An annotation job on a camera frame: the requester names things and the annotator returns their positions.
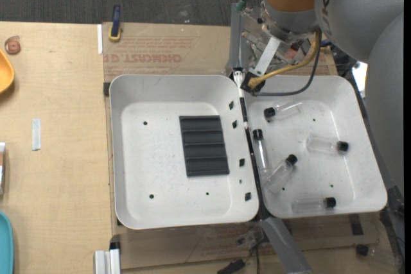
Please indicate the clear bottle with black cap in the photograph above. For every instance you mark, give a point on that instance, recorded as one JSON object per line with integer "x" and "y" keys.
{"x": 279, "y": 174}
{"x": 284, "y": 109}
{"x": 324, "y": 144}
{"x": 309, "y": 205}
{"x": 380, "y": 255}
{"x": 261, "y": 150}

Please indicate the orange plate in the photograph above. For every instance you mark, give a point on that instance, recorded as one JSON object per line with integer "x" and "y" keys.
{"x": 4, "y": 72}

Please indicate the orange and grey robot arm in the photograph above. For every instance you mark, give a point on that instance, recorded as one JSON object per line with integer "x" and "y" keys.
{"x": 353, "y": 9}

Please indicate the brown cardboard board red print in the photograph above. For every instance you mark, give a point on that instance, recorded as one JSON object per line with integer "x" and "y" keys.
{"x": 160, "y": 48}

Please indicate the thin black and white rod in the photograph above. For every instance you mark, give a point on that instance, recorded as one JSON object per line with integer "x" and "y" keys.
{"x": 245, "y": 118}

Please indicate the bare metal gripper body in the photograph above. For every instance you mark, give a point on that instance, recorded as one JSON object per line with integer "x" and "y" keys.
{"x": 282, "y": 41}

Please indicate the white plastic tray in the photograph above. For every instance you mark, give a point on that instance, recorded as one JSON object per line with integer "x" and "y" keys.
{"x": 154, "y": 154}
{"x": 321, "y": 170}

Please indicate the teal plate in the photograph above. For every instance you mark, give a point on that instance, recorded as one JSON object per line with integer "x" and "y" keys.
{"x": 4, "y": 244}

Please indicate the black ribbed rectangular insert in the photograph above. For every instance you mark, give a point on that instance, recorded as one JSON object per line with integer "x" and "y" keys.
{"x": 204, "y": 146}

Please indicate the black cylinder on white bracket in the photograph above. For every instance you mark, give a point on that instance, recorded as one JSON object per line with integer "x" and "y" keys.
{"x": 267, "y": 53}

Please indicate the brown tape roll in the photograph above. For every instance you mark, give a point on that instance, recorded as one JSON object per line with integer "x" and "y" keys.
{"x": 13, "y": 45}

